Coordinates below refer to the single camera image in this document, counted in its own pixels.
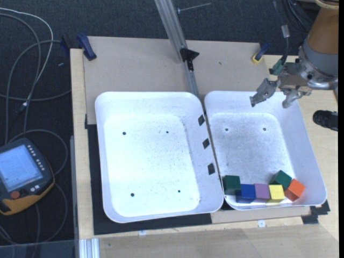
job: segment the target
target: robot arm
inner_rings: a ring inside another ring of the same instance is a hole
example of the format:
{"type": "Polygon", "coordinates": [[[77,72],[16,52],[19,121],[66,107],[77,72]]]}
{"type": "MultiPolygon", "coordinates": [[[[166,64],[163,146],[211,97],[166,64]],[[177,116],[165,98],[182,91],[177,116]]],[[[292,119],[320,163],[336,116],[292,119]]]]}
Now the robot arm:
{"type": "Polygon", "coordinates": [[[287,108],[312,90],[334,90],[338,86],[339,6],[335,2],[320,5],[312,29],[299,49],[299,58],[295,63],[283,64],[277,81],[263,81],[250,97],[252,107],[271,97],[277,87],[286,95],[283,107],[287,108]]]}

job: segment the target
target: dark green cube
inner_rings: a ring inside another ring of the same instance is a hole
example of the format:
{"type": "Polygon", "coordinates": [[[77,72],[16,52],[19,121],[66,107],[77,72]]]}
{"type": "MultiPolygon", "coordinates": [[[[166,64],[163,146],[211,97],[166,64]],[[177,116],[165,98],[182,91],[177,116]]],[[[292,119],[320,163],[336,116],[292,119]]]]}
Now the dark green cube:
{"type": "Polygon", "coordinates": [[[235,195],[241,190],[239,176],[226,175],[223,177],[222,182],[224,184],[224,192],[226,195],[235,195]]]}
{"type": "Polygon", "coordinates": [[[291,183],[292,178],[283,172],[282,170],[278,171],[270,184],[280,184],[283,187],[283,190],[286,190],[291,183]]]}

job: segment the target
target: white tray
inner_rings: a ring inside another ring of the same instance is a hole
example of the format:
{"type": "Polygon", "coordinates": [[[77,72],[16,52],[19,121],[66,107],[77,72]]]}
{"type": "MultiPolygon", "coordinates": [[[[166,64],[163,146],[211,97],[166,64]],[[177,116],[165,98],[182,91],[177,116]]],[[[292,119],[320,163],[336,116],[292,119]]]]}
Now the white tray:
{"type": "MultiPolygon", "coordinates": [[[[320,205],[326,200],[321,176],[301,111],[297,102],[282,107],[285,96],[275,93],[251,107],[254,92],[213,91],[205,97],[206,114],[221,177],[240,176],[241,183],[269,183],[279,170],[306,186],[301,198],[277,205],[320,205]]],[[[265,208],[265,203],[237,203],[225,195],[226,202],[238,210],[265,208]]]]}
{"type": "Polygon", "coordinates": [[[198,98],[105,92],[95,102],[103,204],[127,223],[218,210],[223,191],[198,98]]]}

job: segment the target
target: blue block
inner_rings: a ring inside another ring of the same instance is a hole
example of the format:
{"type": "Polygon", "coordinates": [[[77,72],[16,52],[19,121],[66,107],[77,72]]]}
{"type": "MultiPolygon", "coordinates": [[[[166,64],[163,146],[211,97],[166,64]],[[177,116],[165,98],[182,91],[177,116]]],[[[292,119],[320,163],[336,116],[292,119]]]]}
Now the blue block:
{"type": "Polygon", "coordinates": [[[236,202],[250,204],[256,199],[256,190],[253,184],[241,184],[241,190],[236,193],[236,202]]]}

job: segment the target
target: purple block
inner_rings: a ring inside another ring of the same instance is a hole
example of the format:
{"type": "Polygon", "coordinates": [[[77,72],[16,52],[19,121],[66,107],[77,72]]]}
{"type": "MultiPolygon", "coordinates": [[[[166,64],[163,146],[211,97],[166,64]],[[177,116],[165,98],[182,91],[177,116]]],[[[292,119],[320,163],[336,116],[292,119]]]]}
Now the purple block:
{"type": "Polygon", "coordinates": [[[256,200],[254,202],[265,203],[270,199],[269,185],[264,183],[255,183],[256,200]]]}
{"type": "Polygon", "coordinates": [[[249,204],[256,199],[256,193],[253,184],[241,184],[241,190],[236,194],[236,202],[249,204]]]}

